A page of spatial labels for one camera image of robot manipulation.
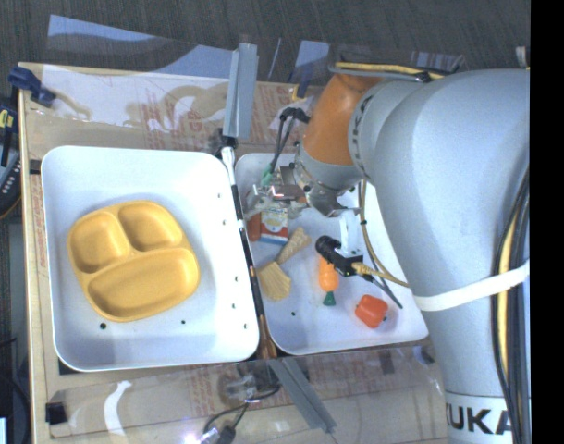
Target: yellow divided plate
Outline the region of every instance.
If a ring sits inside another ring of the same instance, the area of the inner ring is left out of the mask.
[[[117,203],[77,220],[68,257],[97,313],[134,321],[186,300],[198,288],[198,260],[177,220],[151,201]]]

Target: red object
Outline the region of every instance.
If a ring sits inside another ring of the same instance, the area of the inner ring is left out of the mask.
[[[258,241],[262,236],[260,224],[262,222],[262,214],[257,213],[247,222],[247,236],[250,241]]]
[[[388,304],[382,299],[364,294],[356,306],[356,315],[366,326],[374,329],[383,322],[388,309]]]
[[[261,212],[260,241],[285,245],[288,241],[288,210],[271,207]]]

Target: white strap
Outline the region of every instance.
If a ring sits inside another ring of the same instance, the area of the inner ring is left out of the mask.
[[[530,274],[529,259],[523,266],[500,275],[487,277],[468,286],[436,294],[436,296],[413,296],[413,299],[421,311],[444,311],[509,290],[513,286],[523,283]]]

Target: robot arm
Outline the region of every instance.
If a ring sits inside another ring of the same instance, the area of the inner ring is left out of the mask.
[[[514,269],[529,255],[529,86],[521,69],[429,83],[336,74],[296,153],[296,185],[310,207],[338,216],[339,195],[373,184],[414,296],[431,301]],[[510,291],[423,311],[453,444],[531,441],[528,282]],[[515,304],[508,324],[497,319],[502,294]]]

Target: white tray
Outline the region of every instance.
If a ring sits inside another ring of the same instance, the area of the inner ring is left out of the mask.
[[[259,340],[251,283],[224,165],[209,154],[63,146],[42,162],[55,349],[85,372],[236,362]],[[87,302],[67,234],[101,207],[147,199],[166,207],[196,252],[198,289],[179,305],[116,323]]]
[[[287,165],[292,159],[292,154],[282,154],[278,164]],[[270,154],[246,154],[240,158],[236,166],[236,177],[242,197],[253,183],[259,182],[261,173],[271,160]],[[378,210],[374,188],[369,189],[366,214],[371,241],[386,267],[394,275],[403,278]],[[346,206],[357,205],[355,193],[343,196],[340,201]],[[282,265],[282,269],[292,280],[289,296],[275,302],[262,295],[265,319],[272,340],[282,351],[293,355],[335,352],[415,341],[428,335],[411,291],[392,283],[388,284],[403,309],[399,309],[375,285],[360,277],[341,277],[339,287],[334,291],[337,305],[324,306],[325,292],[318,286],[318,253],[314,249],[314,243],[322,235],[340,240],[339,220],[324,217],[308,208],[299,218],[288,222],[290,232],[298,226],[304,228],[313,242]],[[360,248],[364,253],[364,262],[369,265],[362,237]],[[274,260],[279,249],[280,246],[270,243],[252,242],[251,255],[255,265],[259,267]],[[356,305],[363,294],[384,299],[389,305],[388,319],[378,328],[369,328],[355,314]]]

